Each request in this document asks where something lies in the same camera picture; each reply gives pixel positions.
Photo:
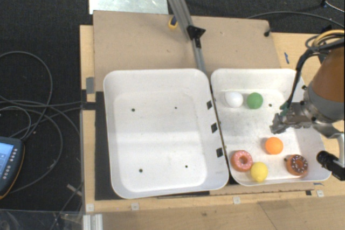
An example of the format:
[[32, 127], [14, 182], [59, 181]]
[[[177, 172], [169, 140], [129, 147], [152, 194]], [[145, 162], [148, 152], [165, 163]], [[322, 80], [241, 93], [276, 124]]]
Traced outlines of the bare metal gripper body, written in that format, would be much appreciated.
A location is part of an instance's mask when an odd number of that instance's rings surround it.
[[307, 101], [292, 102], [290, 105], [285, 102], [280, 110], [280, 121], [286, 128], [309, 128], [317, 120], [313, 106]]

